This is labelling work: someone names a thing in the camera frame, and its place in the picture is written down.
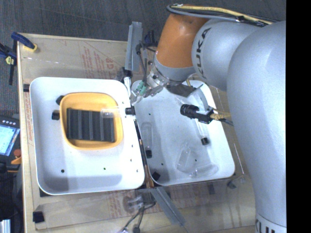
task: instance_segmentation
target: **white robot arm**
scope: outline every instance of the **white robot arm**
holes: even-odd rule
[[[146,96],[154,96],[197,73],[227,92],[253,183],[259,233],[287,232],[285,51],[285,21],[259,27],[171,14],[145,84]]]

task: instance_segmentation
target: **yellow container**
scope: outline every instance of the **yellow container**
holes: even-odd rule
[[[117,102],[105,93],[78,92],[65,95],[60,102],[60,120],[66,142],[78,150],[102,150],[117,146],[123,139],[123,128],[120,115],[114,115],[115,142],[87,141],[67,139],[67,109],[98,111],[116,108]]]

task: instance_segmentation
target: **dark floor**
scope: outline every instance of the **dark floor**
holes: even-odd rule
[[[127,40],[132,21],[142,22],[144,33],[153,29],[159,39],[173,3],[223,7],[238,12],[286,19],[286,0],[0,0],[0,42],[12,46],[10,35],[37,33],[84,38]],[[0,60],[0,115],[18,113],[17,76],[8,85],[9,66]],[[1,201],[14,178],[0,177]],[[0,204],[0,214],[4,205]]]

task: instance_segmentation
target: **gray carpet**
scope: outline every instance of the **gray carpet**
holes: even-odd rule
[[[159,39],[169,13],[165,7],[189,3],[286,19],[286,0],[0,0],[0,42],[12,46],[13,31],[108,40],[127,40],[132,21]],[[17,75],[8,85],[9,66],[0,59],[0,115],[18,113]],[[7,196],[11,176],[1,176],[0,196]]]

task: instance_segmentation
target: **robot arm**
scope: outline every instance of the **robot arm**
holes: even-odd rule
[[[171,14],[142,94],[179,86],[194,73],[227,92],[254,187],[260,233],[287,232],[285,42],[285,21],[258,27]]]

